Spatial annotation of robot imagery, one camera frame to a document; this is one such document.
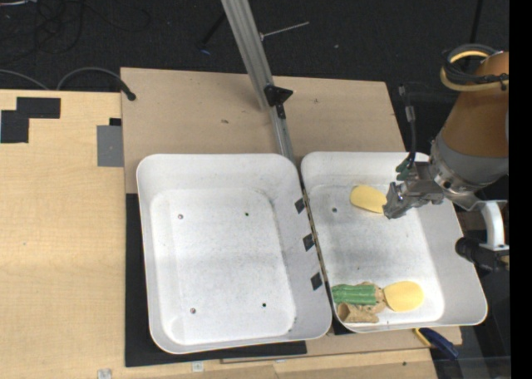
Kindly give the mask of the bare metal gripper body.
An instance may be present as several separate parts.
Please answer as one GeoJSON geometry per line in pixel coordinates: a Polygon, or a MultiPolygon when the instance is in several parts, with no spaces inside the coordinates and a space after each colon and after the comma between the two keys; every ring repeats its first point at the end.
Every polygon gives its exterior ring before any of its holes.
{"type": "Polygon", "coordinates": [[[406,162],[399,171],[399,210],[425,204],[441,204],[444,199],[465,210],[479,209],[481,200],[473,184],[435,160],[406,162]]]}

